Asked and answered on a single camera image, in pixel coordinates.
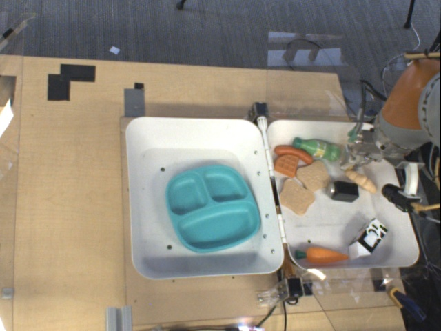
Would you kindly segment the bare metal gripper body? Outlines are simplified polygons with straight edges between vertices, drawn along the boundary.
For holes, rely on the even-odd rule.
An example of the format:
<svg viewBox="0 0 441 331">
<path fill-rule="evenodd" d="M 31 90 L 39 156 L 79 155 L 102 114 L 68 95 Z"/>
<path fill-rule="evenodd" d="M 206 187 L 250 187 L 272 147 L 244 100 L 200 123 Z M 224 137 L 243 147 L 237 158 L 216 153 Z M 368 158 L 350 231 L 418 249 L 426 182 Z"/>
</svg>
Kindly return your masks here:
<svg viewBox="0 0 441 331">
<path fill-rule="evenodd" d="M 349 156 L 356 157 L 357 160 L 369 157 L 370 162 L 382 159 L 382 153 L 373 140 L 372 132 L 361 132 L 356 135 L 354 142 L 349 144 Z"/>
</svg>

